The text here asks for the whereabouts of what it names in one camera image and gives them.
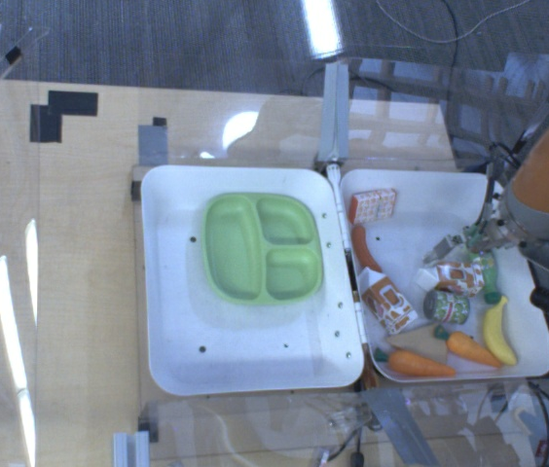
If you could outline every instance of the green plate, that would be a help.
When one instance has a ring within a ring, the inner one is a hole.
[[[214,198],[205,209],[202,236],[207,279],[225,300],[252,305],[297,302],[322,283],[315,221],[294,198]]]

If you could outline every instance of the wooden surface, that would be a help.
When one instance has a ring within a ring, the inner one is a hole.
[[[29,106],[46,104],[48,90],[98,92],[98,114],[65,116],[62,143],[33,144],[28,141]],[[226,123],[246,111],[263,116],[251,135],[227,151],[221,143]],[[317,147],[312,144],[319,134],[319,112],[319,100],[313,98],[0,84],[0,255],[9,256],[19,336],[35,400],[38,466],[110,465],[113,433],[133,433],[137,427],[142,403],[139,371],[146,368],[138,355],[134,208],[129,192],[132,168],[138,163],[138,125],[149,125],[153,117],[167,118],[170,152],[186,161],[202,152],[246,161],[268,151],[281,164],[293,156],[294,163],[309,167]],[[386,133],[385,125],[378,129],[368,116],[351,117],[351,126],[365,130],[362,144],[374,134],[381,139]],[[410,131],[412,125],[405,128]],[[445,134],[427,133],[414,145],[419,142],[421,153],[427,154],[428,136],[434,137],[435,154],[450,167]],[[393,155],[400,150],[392,149]],[[39,227],[36,330],[22,248],[22,234],[32,218]],[[1,337],[0,333],[4,465],[25,461],[25,454]],[[242,430],[233,434],[242,437]],[[285,465],[307,465],[306,455],[296,456],[286,456]],[[199,465],[281,465],[279,460],[276,454],[254,452],[245,459],[213,458]],[[391,453],[384,465],[399,464]]]

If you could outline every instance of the sausage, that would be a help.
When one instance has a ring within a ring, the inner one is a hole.
[[[372,257],[368,249],[368,244],[365,241],[365,228],[361,225],[357,225],[352,229],[352,248],[361,267],[372,269],[378,273],[383,272],[383,269]]]

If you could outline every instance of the banana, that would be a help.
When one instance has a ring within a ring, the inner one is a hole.
[[[516,365],[517,356],[508,345],[508,342],[506,342],[501,329],[504,305],[506,303],[508,303],[508,300],[505,296],[502,296],[497,305],[487,309],[482,325],[482,334],[487,348],[495,358],[505,365]]]

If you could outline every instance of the orange carrot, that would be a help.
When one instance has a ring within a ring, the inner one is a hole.
[[[383,272],[383,269],[381,269],[368,249],[368,244],[365,241],[365,228],[361,225],[357,225],[352,229],[352,248],[354,249],[354,254],[356,254],[361,267],[372,269],[378,273]]]
[[[452,332],[447,341],[448,349],[454,354],[491,367],[501,367],[501,362],[484,346],[461,331]]]
[[[397,349],[391,353],[387,363],[393,371],[406,376],[453,377],[457,373],[449,365],[437,363],[406,349]]]

